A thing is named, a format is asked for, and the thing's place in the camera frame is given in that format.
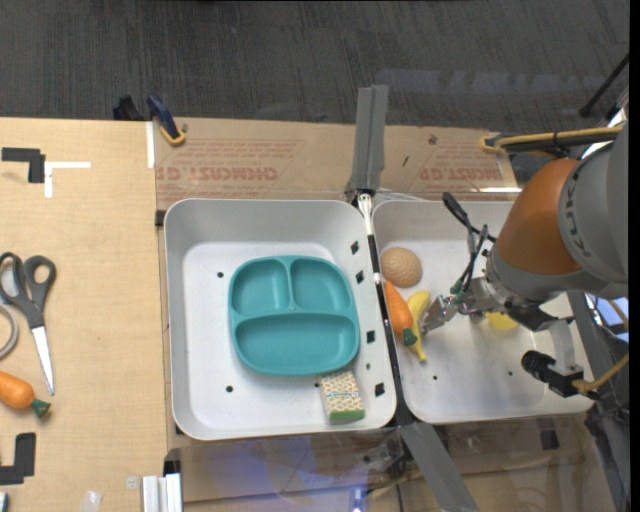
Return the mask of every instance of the white plastic tub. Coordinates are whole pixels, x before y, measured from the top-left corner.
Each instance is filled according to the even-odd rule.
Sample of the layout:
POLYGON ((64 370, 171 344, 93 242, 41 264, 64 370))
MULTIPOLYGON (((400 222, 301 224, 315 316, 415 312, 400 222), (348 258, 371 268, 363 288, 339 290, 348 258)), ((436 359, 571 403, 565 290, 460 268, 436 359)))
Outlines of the white plastic tub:
POLYGON ((165 217, 174 419, 192 438, 223 440, 386 425, 396 409, 384 326, 362 215, 340 201, 187 199, 165 217), (228 294, 247 261, 323 258, 345 275, 359 322, 348 365, 364 400, 361 420, 330 424, 318 376, 265 375, 247 367, 230 336, 228 294))
MULTIPOLYGON (((472 224, 487 224, 497 236, 512 203, 462 203, 472 224)), ((378 252, 390 247, 414 251, 423 266, 422 280, 399 289, 408 298, 417 290, 433 297, 449 295, 469 261, 466 229, 437 201, 386 201, 373 214, 378 252)), ((484 258, 476 264, 480 275, 484 258)), ((572 315, 566 295, 542 307, 557 317, 572 315)), ((576 362, 592 379, 578 329, 570 326, 576 362)), ((420 364, 408 350, 398 350, 402 387, 411 412, 433 424, 568 414, 585 411, 593 402, 581 395, 562 398, 521 367, 522 355, 534 349, 552 355, 549 332, 532 333, 518 326, 499 330, 483 321, 473 325, 463 315, 428 333, 423 341, 427 363, 420 364)))

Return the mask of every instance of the sponge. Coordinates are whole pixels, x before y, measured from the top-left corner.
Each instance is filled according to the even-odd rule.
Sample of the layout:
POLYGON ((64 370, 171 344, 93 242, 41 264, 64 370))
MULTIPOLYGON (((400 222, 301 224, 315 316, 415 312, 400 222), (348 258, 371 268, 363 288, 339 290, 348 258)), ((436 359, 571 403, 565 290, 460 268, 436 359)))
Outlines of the sponge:
POLYGON ((364 402, 351 370, 325 375, 320 379, 322 403, 329 421, 357 421, 364 418, 364 402))

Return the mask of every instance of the scissors blade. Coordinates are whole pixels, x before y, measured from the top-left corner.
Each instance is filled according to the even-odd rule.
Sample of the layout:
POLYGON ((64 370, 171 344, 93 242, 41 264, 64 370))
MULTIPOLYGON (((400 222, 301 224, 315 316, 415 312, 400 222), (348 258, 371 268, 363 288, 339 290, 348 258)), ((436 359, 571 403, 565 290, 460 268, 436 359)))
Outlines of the scissors blade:
POLYGON ((31 329, 33 338, 36 340, 36 348, 38 349, 38 356, 40 357, 40 364, 42 365, 42 371, 47 379, 47 387, 49 393, 53 396, 53 368, 51 367, 51 355, 49 354, 49 343, 47 341, 47 331, 44 326, 31 329))

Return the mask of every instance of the wooden surface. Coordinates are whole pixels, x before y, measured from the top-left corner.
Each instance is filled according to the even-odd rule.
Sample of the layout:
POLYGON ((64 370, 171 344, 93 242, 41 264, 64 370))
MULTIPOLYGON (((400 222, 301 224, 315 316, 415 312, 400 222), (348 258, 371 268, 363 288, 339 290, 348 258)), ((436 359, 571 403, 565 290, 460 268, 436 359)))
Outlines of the wooden surface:
POLYGON ((155 178, 145 123, 3 119, 2 147, 39 148, 54 170, 54 197, 27 183, 27 164, 0 162, 0 252, 49 257, 57 280, 45 321, 55 396, 19 316, 16 348, 0 369, 52 402, 38 420, 0 403, 0 457, 13 464, 15 436, 35 432, 35 475, 0 486, 10 510, 79 510, 88 490, 101 512, 139 510, 131 475, 161 474, 166 455, 155 178))

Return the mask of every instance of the metal ring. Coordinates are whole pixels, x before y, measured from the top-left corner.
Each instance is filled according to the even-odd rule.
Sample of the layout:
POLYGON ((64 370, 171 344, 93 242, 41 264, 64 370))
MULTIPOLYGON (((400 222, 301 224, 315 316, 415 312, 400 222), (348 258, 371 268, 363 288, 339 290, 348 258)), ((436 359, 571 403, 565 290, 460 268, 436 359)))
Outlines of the metal ring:
POLYGON ((0 348, 0 359, 6 356, 13 347, 16 345, 16 341, 18 341, 18 322, 16 322, 16 317, 13 316, 13 313, 5 308, 2 304, 0 304, 0 315, 3 315, 9 320, 9 325, 11 326, 11 333, 9 333, 9 339, 4 344, 2 348, 0 348))

